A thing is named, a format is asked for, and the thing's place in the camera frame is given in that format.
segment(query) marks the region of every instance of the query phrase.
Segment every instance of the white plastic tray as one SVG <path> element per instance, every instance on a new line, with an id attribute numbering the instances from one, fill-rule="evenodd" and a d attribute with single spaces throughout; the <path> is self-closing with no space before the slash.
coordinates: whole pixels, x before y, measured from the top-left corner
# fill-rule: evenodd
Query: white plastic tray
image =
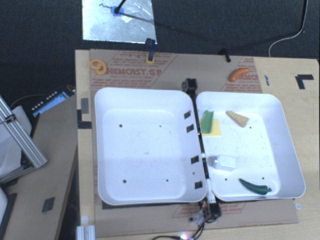
<path id="1" fill-rule="evenodd" d="M 98 192 L 110 205 L 183 203 L 207 192 L 190 97 L 103 88 L 95 95 Z"/>
<path id="2" fill-rule="evenodd" d="M 280 101 L 270 94 L 202 92 L 196 99 L 201 118 L 214 111 L 221 136 L 203 137 L 207 160 L 218 155 L 236 158 L 233 171 L 208 166 L 211 188 L 223 201 L 298 198 L 305 182 Z M 249 118 L 240 127 L 226 111 Z M 259 195 L 246 189 L 239 178 L 267 185 L 271 192 Z"/>

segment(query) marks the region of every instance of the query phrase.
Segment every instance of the metal plate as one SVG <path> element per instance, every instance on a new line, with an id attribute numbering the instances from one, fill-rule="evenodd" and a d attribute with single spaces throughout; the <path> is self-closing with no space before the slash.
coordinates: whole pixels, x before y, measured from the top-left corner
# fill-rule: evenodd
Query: metal plate
<path id="1" fill-rule="evenodd" d="M 125 15 L 114 16 L 112 7 L 122 0 L 82 0 L 83 39 L 144 44 L 156 39 L 151 0 L 127 0 Z"/>

